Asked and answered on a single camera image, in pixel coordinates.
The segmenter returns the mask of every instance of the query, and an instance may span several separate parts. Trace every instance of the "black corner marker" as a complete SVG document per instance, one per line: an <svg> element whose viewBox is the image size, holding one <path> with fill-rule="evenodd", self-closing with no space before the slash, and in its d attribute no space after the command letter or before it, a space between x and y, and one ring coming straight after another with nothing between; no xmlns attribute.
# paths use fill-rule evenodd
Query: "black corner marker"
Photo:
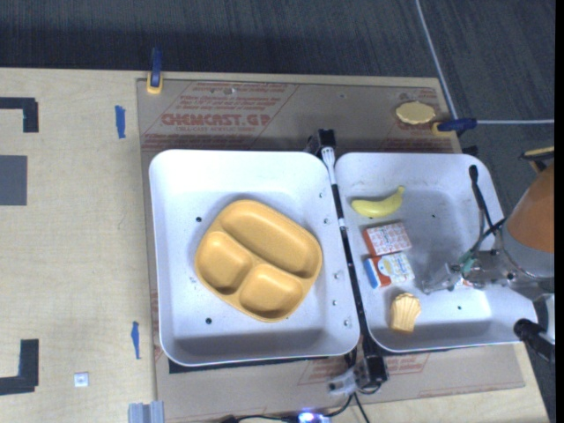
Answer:
<svg viewBox="0 0 564 423"><path fill-rule="evenodd" d="M21 340L18 375L0 378L0 395L29 393L39 385L39 340Z"/></svg>
<svg viewBox="0 0 564 423"><path fill-rule="evenodd" d="M21 109L24 113L24 133L39 131L39 109L33 97L0 97L0 109Z"/></svg>

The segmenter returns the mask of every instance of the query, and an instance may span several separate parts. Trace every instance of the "white tray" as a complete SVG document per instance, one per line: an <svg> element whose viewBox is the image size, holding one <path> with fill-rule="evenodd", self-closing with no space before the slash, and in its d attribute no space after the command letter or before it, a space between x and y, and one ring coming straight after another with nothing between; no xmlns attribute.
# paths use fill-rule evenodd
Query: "white tray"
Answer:
<svg viewBox="0 0 564 423"><path fill-rule="evenodd" d="M383 348L407 353L518 341L513 326L519 318L537 321L531 301L507 287L491 286L483 291L458 286L425 295L418 287L428 271L455 262L478 239L479 210L471 190L470 165L479 171L479 186L492 221L502 218L491 176L476 158L441 153L347 153L336 165L353 262L374 340ZM350 206L354 198L380 198L405 186L400 209L386 219L360 216ZM403 221L412 241L405 251L415 281L373 289L362 260L368 250L361 231L386 222ZM491 248L493 237L482 244ZM421 314L412 334L389 329L389 309L400 293L415 294Z"/></svg>
<svg viewBox="0 0 564 423"><path fill-rule="evenodd" d="M172 150L149 169L159 284L160 342L185 366L335 356L360 336L327 169L303 152ZM233 201L251 198L306 228L323 267L287 319L264 323L205 288L194 270L202 235Z"/></svg>

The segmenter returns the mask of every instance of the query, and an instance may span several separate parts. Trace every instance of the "banana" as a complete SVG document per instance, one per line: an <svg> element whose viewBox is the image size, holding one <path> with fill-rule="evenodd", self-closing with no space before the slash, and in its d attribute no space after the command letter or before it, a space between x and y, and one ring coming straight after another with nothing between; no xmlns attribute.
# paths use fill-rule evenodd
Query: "banana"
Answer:
<svg viewBox="0 0 564 423"><path fill-rule="evenodd" d="M401 207L405 187L397 187L397 191L389 197L380 201L367 201L355 199L351 202L351 207L358 214L369 218L382 218L395 212Z"/></svg>

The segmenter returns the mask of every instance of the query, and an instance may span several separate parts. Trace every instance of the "orange plate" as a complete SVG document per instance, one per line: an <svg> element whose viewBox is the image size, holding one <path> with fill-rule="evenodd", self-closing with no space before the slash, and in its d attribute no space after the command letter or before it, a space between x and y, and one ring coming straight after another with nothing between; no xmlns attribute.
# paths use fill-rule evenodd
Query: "orange plate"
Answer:
<svg viewBox="0 0 564 423"><path fill-rule="evenodd" d="M314 284L323 255L315 237L253 200L233 202L197 248L202 283L241 312L264 322L287 318Z"/></svg>

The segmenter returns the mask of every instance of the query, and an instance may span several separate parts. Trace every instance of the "wooden table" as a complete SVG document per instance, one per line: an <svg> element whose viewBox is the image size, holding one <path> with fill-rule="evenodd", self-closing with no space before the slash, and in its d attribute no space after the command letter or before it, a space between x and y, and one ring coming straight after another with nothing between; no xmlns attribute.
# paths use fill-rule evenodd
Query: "wooden table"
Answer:
<svg viewBox="0 0 564 423"><path fill-rule="evenodd" d="M21 339L40 340L39 386L33 393L0 396L2 422L124 422L129 403L156 399L154 362L147 354L152 335L141 330L145 355L139 360L130 337L133 321L140 328L152 324L136 96L136 79L145 76L0 70L0 97L34 97L40 118L39 133L23 133L21 110L0 110L0 154L27 156L26 205L0 206L0 376L18 373ZM116 105L126 108L125 138L116 133ZM547 421L527 353L523 345L515 350L524 388L371 404L367 413L374 422L394 423ZM81 372L89 374L88 387L74 385ZM335 420L361 416L352 407Z"/></svg>

